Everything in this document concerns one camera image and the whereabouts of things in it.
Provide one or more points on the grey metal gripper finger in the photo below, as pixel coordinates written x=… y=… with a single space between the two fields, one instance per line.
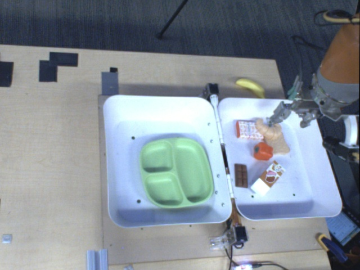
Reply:
x=308 y=118
x=279 y=112

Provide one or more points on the brown chocolate bar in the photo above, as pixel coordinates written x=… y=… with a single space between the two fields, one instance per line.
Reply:
x=241 y=176

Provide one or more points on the orange bell pepper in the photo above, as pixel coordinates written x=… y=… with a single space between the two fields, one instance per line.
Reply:
x=263 y=151

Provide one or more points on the yellow banana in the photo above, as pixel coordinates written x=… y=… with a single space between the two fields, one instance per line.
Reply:
x=251 y=86

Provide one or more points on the thin black and white rod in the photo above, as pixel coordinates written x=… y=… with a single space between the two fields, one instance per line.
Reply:
x=219 y=128

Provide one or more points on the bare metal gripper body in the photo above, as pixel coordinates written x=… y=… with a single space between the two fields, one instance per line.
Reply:
x=332 y=108

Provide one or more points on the green divided plate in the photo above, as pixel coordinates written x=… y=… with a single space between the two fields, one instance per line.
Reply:
x=191 y=167

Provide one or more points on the orange and white packet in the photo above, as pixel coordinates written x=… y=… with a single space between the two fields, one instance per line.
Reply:
x=247 y=129

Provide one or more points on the white plastic tray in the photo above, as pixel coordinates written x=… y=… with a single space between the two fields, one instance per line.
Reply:
x=126 y=164
x=306 y=179

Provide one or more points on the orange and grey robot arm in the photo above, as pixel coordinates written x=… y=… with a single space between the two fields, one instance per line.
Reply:
x=341 y=58

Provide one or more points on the beige croissant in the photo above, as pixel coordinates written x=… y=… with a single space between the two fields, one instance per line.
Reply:
x=277 y=139

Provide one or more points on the white and brown carton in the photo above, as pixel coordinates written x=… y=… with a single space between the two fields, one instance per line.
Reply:
x=267 y=179

